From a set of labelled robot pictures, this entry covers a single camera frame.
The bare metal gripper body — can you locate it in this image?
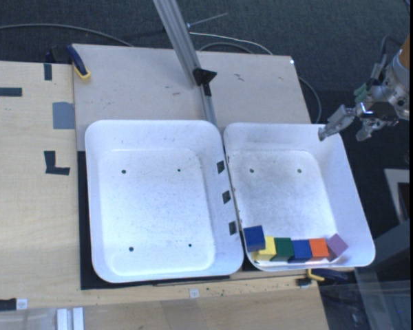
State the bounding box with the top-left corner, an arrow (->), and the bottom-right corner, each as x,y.
359,77 -> 411,125

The white plastic tray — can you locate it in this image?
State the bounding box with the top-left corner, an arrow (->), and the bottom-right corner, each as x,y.
222,122 -> 377,273
84,119 -> 245,284

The purple cube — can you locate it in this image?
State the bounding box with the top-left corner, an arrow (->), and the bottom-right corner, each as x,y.
325,232 -> 350,263

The orange cube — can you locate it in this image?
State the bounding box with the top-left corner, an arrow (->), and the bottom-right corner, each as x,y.
308,237 -> 330,261

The blue cube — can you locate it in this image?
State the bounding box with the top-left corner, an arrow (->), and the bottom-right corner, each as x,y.
242,225 -> 266,253
288,239 -> 313,264

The green cube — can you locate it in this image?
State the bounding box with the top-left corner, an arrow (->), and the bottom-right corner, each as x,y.
271,237 -> 295,263

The yellow cube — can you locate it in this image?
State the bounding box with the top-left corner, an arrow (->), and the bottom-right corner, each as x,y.
251,236 -> 277,263

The pale wood board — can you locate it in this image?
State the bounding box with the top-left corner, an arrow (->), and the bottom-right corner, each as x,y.
71,43 -> 321,288

